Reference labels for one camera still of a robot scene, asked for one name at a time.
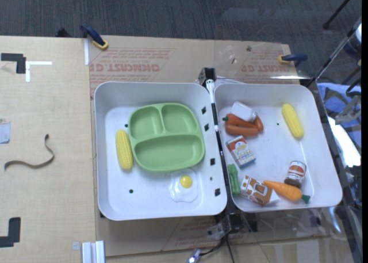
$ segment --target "wooden surface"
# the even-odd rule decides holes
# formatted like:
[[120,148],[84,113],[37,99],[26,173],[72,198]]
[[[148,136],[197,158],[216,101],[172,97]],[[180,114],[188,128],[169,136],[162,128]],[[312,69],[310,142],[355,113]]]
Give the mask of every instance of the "wooden surface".
[[[0,119],[11,122],[10,142],[0,144],[0,237],[21,218],[20,242],[0,248],[0,262],[80,262],[74,242],[96,240],[89,68],[84,40],[0,37],[0,52],[21,53],[31,82],[16,63],[0,62]],[[2,165],[13,159],[44,162],[41,169]],[[108,257],[106,262],[185,262],[192,250]],[[235,262],[353,262],[344,234],[232,246]],[[201,262],[231,262],[226,246]]]

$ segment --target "small box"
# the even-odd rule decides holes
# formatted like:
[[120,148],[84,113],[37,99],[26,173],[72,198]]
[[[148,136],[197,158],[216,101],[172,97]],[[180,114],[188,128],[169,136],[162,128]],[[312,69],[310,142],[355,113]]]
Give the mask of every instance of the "small box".
[[255,160],[253,151],[241,135],[226,142],[226,146],[239,168]]
[[240,184],[240,195],[260,205],[280,200],[272,188],[247,175],[244,176]]

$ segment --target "green pickle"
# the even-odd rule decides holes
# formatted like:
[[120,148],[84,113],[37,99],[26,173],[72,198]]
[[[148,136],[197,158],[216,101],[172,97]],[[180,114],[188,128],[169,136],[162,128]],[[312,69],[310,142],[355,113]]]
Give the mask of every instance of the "green pickle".
[[234,164],[228,165],[228,173],[230,179],[231,193],[233,196],[237,196],[240,194],[240,185],[239,181],[237,180],[237,170]]

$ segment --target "white tray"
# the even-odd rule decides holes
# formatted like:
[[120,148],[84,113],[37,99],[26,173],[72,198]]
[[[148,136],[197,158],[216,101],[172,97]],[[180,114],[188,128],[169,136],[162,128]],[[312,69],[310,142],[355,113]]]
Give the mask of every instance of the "white tray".
[[[246,141],[256,160],[238,167],[239,183],[244,175],[263,180],[283,182],[291,161],[301,161],[307,166],[301,190],[310,195],[310,201],[290,201],[280,196],[273,205],[259,205],[241,196],[233,197],[236,206],[246,212],[266,212],[283,209],[330,207],[342,199],[342,189],[324,135],[313,94],[300,85],[222,84],[215,89],[215,101],[221,131],[221,141],[234,138],[224,129],[222,118],[230,112],[234,101],[241,101],[257,111],[264,130]],[[286,125],[281,106],[290,103],[304,129],[304,136],[296,139]],[[235,163],[224,146],[227,164]]]
[[[125,124],[135,109],[162,102],[188,106],[195,114],[204,137],[205,155],[199,164],[190,168],[195,171],[198,182],[198,196],[190,203],[171,198],[171,172],[149,172],[137,163],[133,164],[131,171],[124,171],[118,164],[116,131],[129,129]],[[208,92],[202,86],[194,83],[103,83],[95,91],[95,119],[98,205],[107,218],[208,216],[225,208],[227,194],[211,104]],[[211,159],[214,159],[214,165],[211,165]]]
[[[239,182],[249,175],[259,181],[282,182],[291,161],[307,165],[302,191],[310,195],[309,204],[281,197],[274,205],[261,206],[242,197],[233,198],[245,212],[265,212],[296,208],[330,207],[342,198],[342,189],[320,122],[313,95],[300,85],[259,85],[225,83],[215,89],[224,155],[235,163],[225,142],[235,137],[224,131],[222,118],[234,101],[253,107],[263,121],[264,131],[247,139],[256,155],[254,163],[238,170]],[[178,102],[195,114],[204,137],[205,156],[191,167],[198,182],[198,196],[191,203],[174,201],[170,196],[171,173],[153,173],[138,164],[131,171],[120,168],[115,149],[115,133],[128,129],[129,115],[141,106]],[[305,135],[296,140],[281,114],[284,102],[292,104]],[[95,91],[97,144],[97,180],[99,209],[111,220],[203,216],[220,213],[226,206],[224,175],[214,131],[213,115],[207,90],[195,83],[107,82]]]

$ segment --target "egg yolk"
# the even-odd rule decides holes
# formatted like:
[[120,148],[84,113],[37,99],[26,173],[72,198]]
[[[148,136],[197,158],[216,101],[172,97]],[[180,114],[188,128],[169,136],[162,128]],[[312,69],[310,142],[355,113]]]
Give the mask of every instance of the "egg yolk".
[[180,177],[180,184],[184,188],[190,188],[193,184],[193,180],[190,178],[189,175],[183,175],[182,177]]

